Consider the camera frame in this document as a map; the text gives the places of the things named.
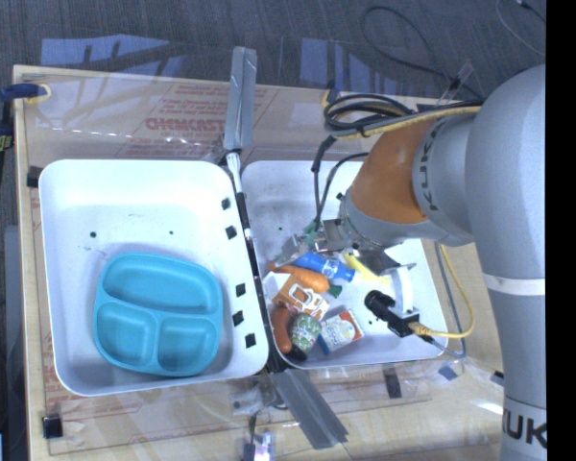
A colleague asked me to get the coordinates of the white and yellow carton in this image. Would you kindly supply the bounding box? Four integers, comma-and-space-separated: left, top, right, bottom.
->
317, 308, 366, 356

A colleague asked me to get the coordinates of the black cylinder on white bracket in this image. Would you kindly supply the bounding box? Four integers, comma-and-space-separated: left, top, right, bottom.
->
363, 262, 422, 339

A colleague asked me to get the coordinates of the brown sausage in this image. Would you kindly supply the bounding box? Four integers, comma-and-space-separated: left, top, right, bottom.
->
270, 304, 295, 355

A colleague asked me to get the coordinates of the blue divided plate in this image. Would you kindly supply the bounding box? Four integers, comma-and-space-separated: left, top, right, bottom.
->
92, 251, 225, 378

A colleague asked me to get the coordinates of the yellow banana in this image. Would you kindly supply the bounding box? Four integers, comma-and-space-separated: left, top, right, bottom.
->
343, 251, 391, 286

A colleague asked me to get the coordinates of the green patterned can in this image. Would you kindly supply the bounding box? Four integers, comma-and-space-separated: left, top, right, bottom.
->
286, 312, 324, 361

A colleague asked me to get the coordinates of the brown cardboard board red print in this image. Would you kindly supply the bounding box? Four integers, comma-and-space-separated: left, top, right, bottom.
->
22, 73, 462, 456

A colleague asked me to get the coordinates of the blue plastic bottle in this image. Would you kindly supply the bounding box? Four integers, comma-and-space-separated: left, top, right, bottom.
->
295, 251, 357, 284

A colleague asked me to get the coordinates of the orange and white carton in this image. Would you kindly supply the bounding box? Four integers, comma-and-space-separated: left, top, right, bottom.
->
271, 274, 331, 322

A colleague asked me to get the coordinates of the white plastic tray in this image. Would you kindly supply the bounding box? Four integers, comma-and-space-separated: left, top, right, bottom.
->
36, 158, 271, 398
239, 159, 450, 371

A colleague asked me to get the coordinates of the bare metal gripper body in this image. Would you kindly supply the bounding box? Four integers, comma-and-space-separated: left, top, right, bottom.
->
297, 216, 362, 259

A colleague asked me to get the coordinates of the orange carrot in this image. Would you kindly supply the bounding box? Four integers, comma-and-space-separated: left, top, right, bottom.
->
268, 262, 343, 300

